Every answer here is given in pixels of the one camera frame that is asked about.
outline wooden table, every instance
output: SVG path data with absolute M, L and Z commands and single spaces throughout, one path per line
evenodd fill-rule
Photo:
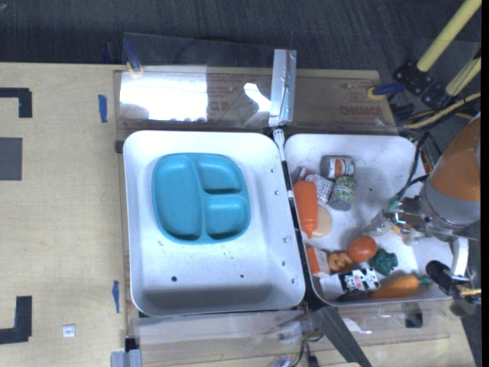
M 0 181 L 0 329 L 13 326 L 15 298 L 32 296 L 32 336 L 0 345 L 0 365 L 109 365 L 127 333 L 114 72 L 120 66 L 0 63 L 0 87 L 29 88 L 33 117 L 0 98 L 0 137 L 23 139 L 22 181 Z M 107 122 L 98 95 L 107 98 Z M 112 286 L 120 286 L 120 313 Z M 372 365 L 472 366 L 460 320 L 450 337 L 364 346 Z M 63 337 L 63 325 L 76 335 Z M 335 350 L 323 365 L 341 364 Z M 212 362 L 262 366 L 273 357 Z

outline white sink basin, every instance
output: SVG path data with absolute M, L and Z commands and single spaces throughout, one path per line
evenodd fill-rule
M 220 154 L 240 168 L 250 223 L 239 238 L 182 244 L 159 230 L 151 176 L 163 156 Z M 277 146 L 255 133 L 140 131 L 124 144 L 131 296 L 149 316 L 281 310 L 305 284 Z
M 298 167 L 305 167 L 319 173 L 319 163 L 325 155 L 348 155 L 355 162 L 355 180 L 358 187 L 355 191 L 351 209 L 339 211 L 329 207 L 332 216 L 332 230 L 324 238 L 307 239 L 307 245 L 332 252 L 347 250 L 349 244 L 362 234 L 362 230 L 371 224 L 371 220 L 386 209 L 389 199 L 400 190 L 407 181 L 416 147 L 409 140 L 400 136 L 379 135 L 319 135 L 298 134 L 290 137 L 285 144 L 285 157 L 289 169 L 294 172 Z M 418 162 L 414 178 L 424 175 L 423 164 Z M 412 185 L 406 196 L 419 193 L 420 183 Z M 399 261 L 390 279 L 402 274 L 422 276 L 429 261 L 437 260 L 450 266 L 452 252 L 446 242 L 434 237 L 423 238 L 412 245 L 404 243 L 402 237 L 394 231 L 374 236 L 377 245 L 388 252 L 394 252 Z M 378 274 L 381 284 L 384 276 Z M 313 278 L 313 287 L 322 301 L 334 306 L 346 304 L 379 304 L 399 302 L 397 299 L 362 300 L 359 302 L 337 301 L 336 290 L 330 289 L 328 280 Z M 402 301 L 443 300 L 450 298 L 437 284 L 420 287 Z

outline toy tomato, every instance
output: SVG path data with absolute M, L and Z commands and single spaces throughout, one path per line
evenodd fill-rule
M 377 243 L 369 235 L 356 238 L 348 247 L 348 255 L 355 262 L 367 261 L 377 253 Z

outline blue tape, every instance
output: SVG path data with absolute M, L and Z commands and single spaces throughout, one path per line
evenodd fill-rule
M 102 124 L 107 122 L 107 97 L 99 94 L 99 113 Z
M 138 54 L 136 53 L 134 46 L 132 46 L 132 43 L 128 39 L 124 38 L 122 40 L 122 47 L 126 53 L 129 65 L 134 72 L 139 73 L 141 71 L 141 66 L 139 65 Z
M 119 282 L 114 280 L 114 285 L 112 286 L 112 296 L 114 297 L 115 312 L 119 314 Z
M 372 91 L 374 95 L 398 94 L 406 91 L 406 87 L 400 83 L 389 83 L 377 87 Z

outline blue plate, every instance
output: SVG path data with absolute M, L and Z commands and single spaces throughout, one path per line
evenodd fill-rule
M 250 199 L 238 165 L 218 154 L 172 154 L 153 170 L 158 228 L 179 243 L 236 239 L 250 224 Z

